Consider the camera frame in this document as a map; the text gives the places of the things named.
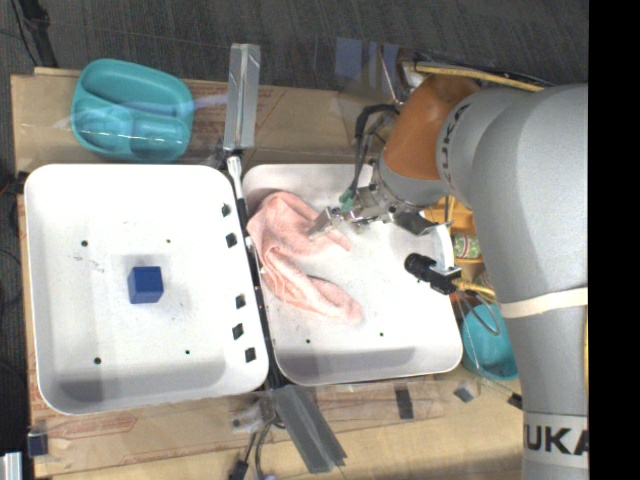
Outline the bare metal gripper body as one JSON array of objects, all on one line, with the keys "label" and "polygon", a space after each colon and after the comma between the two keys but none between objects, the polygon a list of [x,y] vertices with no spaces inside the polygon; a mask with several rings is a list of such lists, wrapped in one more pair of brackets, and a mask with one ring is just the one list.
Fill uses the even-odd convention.
[{"label": "bare metal gripper body", "polygon": [[341,195],[342,219],[357,229],[374,222],[391,222],[399,206],[400,203],[376,183],[348,188]]}]

